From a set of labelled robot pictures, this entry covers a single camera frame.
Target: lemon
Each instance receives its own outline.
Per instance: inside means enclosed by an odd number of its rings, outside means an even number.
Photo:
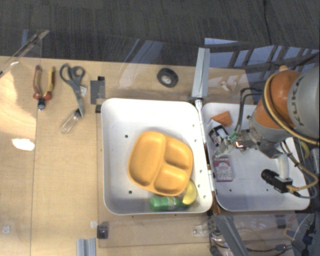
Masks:
[[[197,198],[196,185],[189,180],[185,188],[185,195],[183,196],[182,203],[185,205],[191,205]]]

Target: scissor blade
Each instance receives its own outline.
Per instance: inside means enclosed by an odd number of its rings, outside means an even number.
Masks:
[[[84,105],[82,104],[81,92],[75,92],[76,102],[78,103],[79,111],[82,117],[84,117]]]

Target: white tube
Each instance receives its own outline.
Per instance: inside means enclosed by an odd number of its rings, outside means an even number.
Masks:
[[[281,154],[277,158],[279,161],[279,176],[281,179],[285,180],[289,178],[289,160],[286,154]]]

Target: bottle label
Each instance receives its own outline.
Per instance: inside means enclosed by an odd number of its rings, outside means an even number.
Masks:
[[[173,196],[167,196],[166,198],[168,199],[168,211],[173,211],[177,205],[176,198]]]

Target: white sticker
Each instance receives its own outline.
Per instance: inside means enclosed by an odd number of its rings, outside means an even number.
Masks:
[[[80,85],[80,92],[81,92],[81,96],[85,97],[87,94],[88,88],[84,85]]]
[[[96,220],[91,221],[90,222],[90,227],[92,229],[96,229],[98,227],[98,221],[96,221]]]
[[[2,231],[1,231],[1,233],[2,233],[2,234],[9,234],[9,233],[10,233],[10,230],[11,230],[11,226],[9,226],[9,225],[7,225],[7,226],[3,225],[3,226],[2,226]]]

